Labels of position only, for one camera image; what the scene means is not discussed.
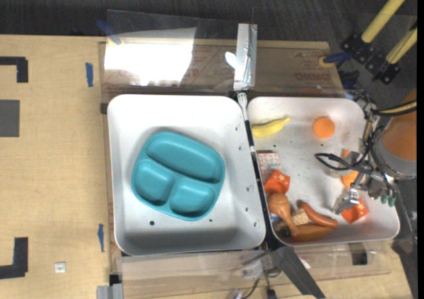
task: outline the toy banana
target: toy banana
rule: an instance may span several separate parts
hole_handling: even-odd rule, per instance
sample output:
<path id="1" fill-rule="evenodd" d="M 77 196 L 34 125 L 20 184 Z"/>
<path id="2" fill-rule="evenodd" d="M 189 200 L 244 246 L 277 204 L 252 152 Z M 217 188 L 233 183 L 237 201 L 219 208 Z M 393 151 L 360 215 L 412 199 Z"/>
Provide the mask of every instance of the toy banana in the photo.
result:
<path id="1" fill-rule="evenodd" d="M 254 137 L 269 137 L 281 131 L 290 120 L 290 117 L 286 117 L 285 119 L 274 120 L 263 125 L 253 125 L 252 134 Z"/>

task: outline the wooden table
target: wooden table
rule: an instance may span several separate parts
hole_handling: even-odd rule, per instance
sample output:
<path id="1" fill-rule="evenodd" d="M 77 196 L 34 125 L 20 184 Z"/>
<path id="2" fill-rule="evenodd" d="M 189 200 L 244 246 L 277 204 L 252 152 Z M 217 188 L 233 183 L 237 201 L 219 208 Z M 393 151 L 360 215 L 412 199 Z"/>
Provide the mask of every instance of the wooden table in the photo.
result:
<path id="1" fill-rule="evenodd" d="M 0 35 L 0 56 L 25 56 L 29 82 L 0 66 L 0 99 L 20 100 L 20 135 L 0 137 L 0 265 L 28 237 L 25 277 L 0 280 L 0 298 L 95 298 L 111 265 L 99 43 L 103 37 Z M 85 63 L 93 64 L 93 87 Z M 105 251 L 97 236 L 104 225 Z M 56 273 L 55 263 L 66 262 Z M 411 298 L 399 257 L 382 276 L 319 282 L 329 298 Z M 276 287 L 279 298 L 293 285 Z M 173 298 L 226 298 L 227 292 Z M 263 289 L 252 297 L 265 298 Z"/>

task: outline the toy orange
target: toy orange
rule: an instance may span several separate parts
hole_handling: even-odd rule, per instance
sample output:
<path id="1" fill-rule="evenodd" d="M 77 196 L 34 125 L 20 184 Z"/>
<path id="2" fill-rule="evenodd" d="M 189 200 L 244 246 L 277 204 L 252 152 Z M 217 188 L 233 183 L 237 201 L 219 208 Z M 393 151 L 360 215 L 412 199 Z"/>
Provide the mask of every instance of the toy orange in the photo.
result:
<path id="1" fill-rule="evenodd" d="M 331 137 L 336 131 L 336 125 L 329 117 L 319 117 L 313 123 L 313 132 L 320 139 Z"/>
<path id="2" fill-rule="evenodd" d="M 368 209 L 365 207 L 364 200 L 359 199 L 358 205 L 355 205 L 350 209 L 345 209 L 344 211 L 342 211 L 341 214 L 344 220 L 349 223 L 353 223 L 368 213 L 369 212 Z"/>
<path id="3" fill-rule="evenodd" d="M 286 194 L 290 186 L 290 177 L 281 173 L 279 170 L 274 170 L 270 178 L 264 185 L 265 192 L 268 196 L 275 193 Z"/>
<path id="4" fill-rule="evenodd" d="M 355 180 L 356 177 L 358 176 L 359 172 L 357 172 L 356 170 L 354 170 L 352 173 L 347 174 L 347 175 L 343 175 L 342 176 L 342 182 L 343 184 L 347 187 L 350 188 L 350 184 L 352 184 Z"/>

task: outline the white tray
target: white tray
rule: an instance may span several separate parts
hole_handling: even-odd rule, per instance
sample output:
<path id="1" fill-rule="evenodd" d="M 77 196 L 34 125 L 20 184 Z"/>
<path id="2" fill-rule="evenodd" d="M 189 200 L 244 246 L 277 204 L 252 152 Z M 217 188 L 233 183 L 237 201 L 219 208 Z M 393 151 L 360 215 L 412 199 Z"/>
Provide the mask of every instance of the white tray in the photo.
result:
<path id="1" fill-rule="evenodd" d="M 399 232 L 399 218 L 395 208 L 361 194 L 369 214 L 347 223 L 331 212 L 336 199 L 345 190 L 340 178 L 330 176 L 314 154 L 327 152 L 340 155 L 343 149 L 358 151 L 364 130 L 364 114 L 355 102 L 339 98 L 315 97 L 257 97 L 248 104 L 250 124 L 266 123 L 291 117 L 278 134 L 255 139 L 256 151 L 272 150 L 280 157 L 281 171 L 291 177 L 287 197 L 292 209 L 297 201 L 309 203 L 317 212 L 337 219 L 339 226 L 330 235 L 316 241 L 296 243 L 282 240 L 287 245 L 320 245 L 355 241 L 389 240 Z M 313 133 L 313 122 L 320 116 L 330 117 L 336 125 L 335 134 L 319 139 Z"/>
<path id="2" fill-rule="evenodd" d="M 120 95 L 107 109 L 115 239 L 129 255 L 251 249 L 265 224 L 241 108 L 227 97 Z M 211 212 L 197 221 L 172 217 L 140 202 L 131 173 L 144 143 L 172 131 L 217 151 L 225 180 Z"/>

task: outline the teal plate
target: teal plate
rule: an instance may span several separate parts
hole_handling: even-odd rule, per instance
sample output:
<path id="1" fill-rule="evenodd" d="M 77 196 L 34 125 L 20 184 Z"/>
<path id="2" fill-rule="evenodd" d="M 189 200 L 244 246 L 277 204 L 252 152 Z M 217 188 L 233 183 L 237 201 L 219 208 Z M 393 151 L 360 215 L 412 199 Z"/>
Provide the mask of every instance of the teal plate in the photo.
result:
<path id="1" fill-rule="evenodd" d="M 172 132 L 152 135 L 132 170 L 131 187 L 147 206 L 183 220 L 199 220 L 215 205 L 225 164 L 213 149 Z"/>

